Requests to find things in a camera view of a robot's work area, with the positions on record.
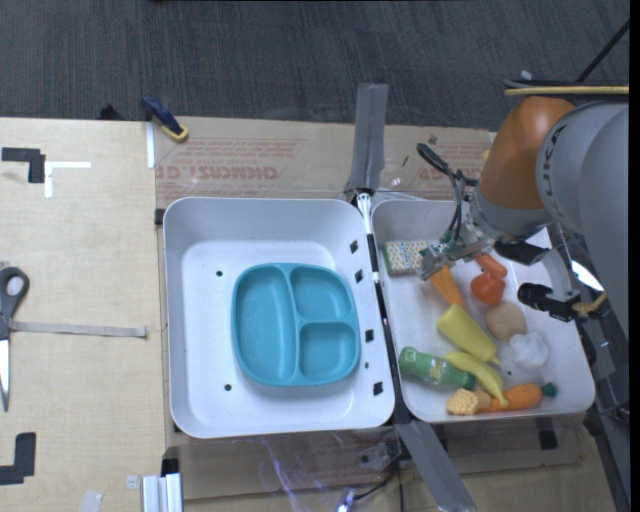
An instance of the yellow banana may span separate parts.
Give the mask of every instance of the yellow banana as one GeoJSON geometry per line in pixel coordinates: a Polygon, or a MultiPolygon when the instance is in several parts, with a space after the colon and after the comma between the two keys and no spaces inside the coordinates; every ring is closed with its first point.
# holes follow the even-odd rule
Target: yellow banana
{"type": "Polygon", "coordinates": [[[482,361],[500,364],[497,347],[473,317],[458,304],[451,304],[436,321],[438,331],[482,361]]]}
{"type": "Polygon", "coordinates": [[[444,358],[458,370],[473,374],[485,391],[498,399],[501,407],[509,405],[504,397],[502,377],[487,363],[466,352],[449,352],[444,358]]]}

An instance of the orange carrot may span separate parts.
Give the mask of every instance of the orange carrot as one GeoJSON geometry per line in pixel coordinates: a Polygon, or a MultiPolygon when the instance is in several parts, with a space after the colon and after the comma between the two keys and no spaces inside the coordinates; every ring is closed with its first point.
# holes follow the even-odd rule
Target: orange carrot
{"type": "Polygon", "coordinates": [[[487,272],[502,278],[507,276],[507,268],[491,256],[491,254],[479,252],[475,255],[474,259],[478,265],[487,272]]]}
{"type": "Polygon", "coordinates": [[[449,304],[458,304],[462,308],[466,309],[466,306],[462,301],[460,289],[453,279],[451,269],[447,265],[431,274],[429,281],[449,304]]]}
{"type": "Polygon", "coordinates": [[[478,409],[477,412],[499,412],[530,409],[537,406],[542,400],[543,396],[554,397],[555,395],[556,388],[551,383],[545,384],[542,387],[531,383],[517,384],[512,388],[504,390],[504,397],[509,402],[509,405],[507,407],[500,407],[500,402],[498,401],[498,399],[492,398],[491,405],[489,407],[478,409]]]}

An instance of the teal divided plate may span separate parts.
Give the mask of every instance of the teal divided plate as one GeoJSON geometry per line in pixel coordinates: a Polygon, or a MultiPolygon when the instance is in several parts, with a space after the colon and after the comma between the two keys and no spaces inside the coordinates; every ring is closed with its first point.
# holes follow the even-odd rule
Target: teal divided plate
{"type": "Polygon", "coordinates": [[[240,367],[271,386],[317,386],[349,375],[360,357],[353,297],[314,265],[270,263],[235,283],[231,333],[240,367]]]}

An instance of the scissors handle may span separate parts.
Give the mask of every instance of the scissors handle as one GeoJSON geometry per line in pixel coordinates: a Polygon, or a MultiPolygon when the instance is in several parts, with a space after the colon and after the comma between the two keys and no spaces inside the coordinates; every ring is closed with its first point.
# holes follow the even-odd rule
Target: scissors handle
{"type": "Polygon", "coordinates": [[[7,267],[0,270],[0,313],[8,322],[18,303],[22,300],[29,290],[29,278],[22,270],[16,267],[7,267]],[[20,289],[16,293],[9,292],[9,282],[17,277],[21,280],[20,289]]]}

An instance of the table surface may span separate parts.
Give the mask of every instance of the table surface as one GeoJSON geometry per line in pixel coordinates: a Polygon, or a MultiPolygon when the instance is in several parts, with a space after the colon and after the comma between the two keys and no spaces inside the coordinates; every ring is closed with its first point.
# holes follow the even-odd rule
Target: table surface
{"type": "MultiPolygon", "coordinates": [[[[216,132],[219,139],[300,134],[302,143],[295,154],[248,157],[254,159],[254,167],[287,169],[287,179],[293,181],[281,182],[284,188],[303,185],[292,178],[297,170],[300,176],[317,176],[309,173],[320,165],[312,165],[320,161],[318,154],[334,164],[325,160],[325,169],[345,172],[346,167],[349,172],[352,127],[215,119],[193,123],[196,134],[200,126],[216,132]],[[340,163],[345,159],[349,165],[340,163]]],[[[410,137],[405,141],[403,130],[387,130],[391,143],[403,146],[388,155],[390,168],[398,171],[387,177],[388,183],[401,175],[403,161],[406,165],[414,158],[404,157],[414,143],[410,137]]],[[[425,138],[437,132],[412,130],[420,130],[425,138]]],[[[486,133],[448,130],[436,135],[469,137],[476,156],[480,146],[488,144],[486,133]]],[[[156,166],[164,165],[168,172],[171,158],[183,158],[188,173],[195,165],[188,159],[198,156],[180,156],[168,139],[158,139],[159,133],[156,130],[156,166]]],[[[170,201],[172,193],[181,193],[184,183],[173,182],[156,203],[156,175],[159,184],[168,181],[162,169],[158,174],[158,168],[155,173],[149,168],[147,123],[4,119],[0,146],[37,148],[48,162],[91,164],[89,169],[54,170],[53,197],[47,199],[42,184],[27,182],[26,163],[0,162],[0,264],[21,268],[31,281],[15,319],[148,329],[146,339],[12,333],[11,405],[8,413],[0,414],[0,466],[13,463],[15,437],[23,432],[37,435],[36,463],[35,475],[23,484],[0,486],[0,510],[78,510],[87,491],[102,495],[101,512],[140,510],[139,491],[127,487],[127,477],[158,474],[170,437],[154,210],[165,206],[160,199],[170,201]]],[[[210,178],[213,172],[209,169],[210,178]]],[[[336,179],[324,194],[335,192],[341,178],[336,179]]],[[[258,187],[257,194],[278,195],[277,188],[269,192],[258,187]]],[[[227,195],[238,190],[245,196],[255,194],[237,186],[230,190],[224,189],[227,195]]],[[[209,192],[214,195],[220,189],[209,192]]],[[[467,473],[463,481],[481,511],[513,510],[515,503],[519,510],[532,511],[614,510],[593,438],[577,429],[576,439],[580,456],[573,464],[467,473]]],[[[399,509],[394,482],[358,502],[357,509],[399,509]]],[[[407,510],[436,509],[419,479],[408,478],[403,489],[407,510]]],[[[333,510],[338,494],[331,490],[220,497],[187,502],[185,510],[333,510]]]]}

